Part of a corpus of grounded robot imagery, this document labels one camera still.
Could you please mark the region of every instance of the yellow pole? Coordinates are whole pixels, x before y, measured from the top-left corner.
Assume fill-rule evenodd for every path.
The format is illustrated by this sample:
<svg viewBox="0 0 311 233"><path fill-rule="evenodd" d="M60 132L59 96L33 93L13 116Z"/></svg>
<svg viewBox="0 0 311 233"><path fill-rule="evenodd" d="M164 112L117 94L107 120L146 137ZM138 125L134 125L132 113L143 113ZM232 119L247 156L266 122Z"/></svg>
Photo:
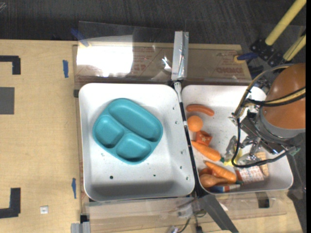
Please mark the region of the yellow pole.
<svg viewBox="0 0 311 233"><path fill-rule="evenodd" d="M306 45L307 34L299 37L298 40L286 51L283 55L283 59L286 61L291 61L296 54Z"/></svg>
<svg viewBox="0 0 311 233"><path fill-rule="evenodd" d="M275 26L269 36L266 38L265 43L268 46L272 46L299 11L305 6L307 0L296 0L289 10L282 17L281 21Z"/></svg>

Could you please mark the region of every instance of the blue plastic dish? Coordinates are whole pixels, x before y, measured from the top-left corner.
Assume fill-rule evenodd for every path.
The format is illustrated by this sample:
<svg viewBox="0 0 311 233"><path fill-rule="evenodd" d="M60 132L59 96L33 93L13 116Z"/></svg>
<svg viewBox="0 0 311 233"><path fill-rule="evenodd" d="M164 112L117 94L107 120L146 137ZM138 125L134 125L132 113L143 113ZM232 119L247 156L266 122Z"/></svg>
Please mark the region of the blue plastic dish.
<svg viewBox="0 0 311 233"><path fill-rule="evenodd" d="M129 99L113 100L93 126L98 145L128 164L143 162L163 135L161 122Z"/></svg>

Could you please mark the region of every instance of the wooden table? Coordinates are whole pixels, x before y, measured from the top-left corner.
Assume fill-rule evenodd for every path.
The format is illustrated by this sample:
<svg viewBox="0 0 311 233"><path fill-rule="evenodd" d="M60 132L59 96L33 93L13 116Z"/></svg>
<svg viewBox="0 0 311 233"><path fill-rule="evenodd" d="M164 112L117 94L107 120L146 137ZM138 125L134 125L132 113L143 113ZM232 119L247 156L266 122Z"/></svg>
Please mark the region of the wooden table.
<svg viewBox="0 0 311 233"><path fill-rule="evenodd" d="M0 40L0 55L21 58L21 75L12 75L12 63L0 62L0 87L15 88L14 114L0 115L0 208L9 207L11 188L21 189L20 214L0 219L0 232L65 233L80 221L74 45L77 42ZM63 61L69 65L67 78ZM240 232L301 232L294 205L287 197L285 205L285 214L233 223ZM41 206L48 206L49 212L41 214ZM205 232L220 230L214 222L202 226ZM184 232L195 232L194 227L188 226Z"/></svg>

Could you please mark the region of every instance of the orange ball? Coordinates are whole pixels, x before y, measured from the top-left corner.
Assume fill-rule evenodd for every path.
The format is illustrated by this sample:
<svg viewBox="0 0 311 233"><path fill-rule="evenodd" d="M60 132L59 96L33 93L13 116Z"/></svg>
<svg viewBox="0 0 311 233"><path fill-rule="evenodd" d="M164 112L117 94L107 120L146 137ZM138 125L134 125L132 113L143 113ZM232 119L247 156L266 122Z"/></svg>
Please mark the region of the orange ball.
<svg viewBox="0 0 311 233"><path fill-rule="evenodd" d="M198 132L203 127L203 120L199 116L190 116L187 120L190 131Z"/></svg>

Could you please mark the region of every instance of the gray square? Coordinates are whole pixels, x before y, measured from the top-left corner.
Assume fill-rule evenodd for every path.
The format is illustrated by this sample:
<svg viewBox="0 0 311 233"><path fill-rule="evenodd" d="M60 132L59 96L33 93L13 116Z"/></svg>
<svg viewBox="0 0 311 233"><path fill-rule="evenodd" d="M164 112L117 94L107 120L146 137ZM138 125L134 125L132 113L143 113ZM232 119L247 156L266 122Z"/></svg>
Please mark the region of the gray square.
<svg viewBox="0 0 311 233"><path fill-rule="evenodd" d="M14 87L0 87L0 115L14 114Z"/></svg>

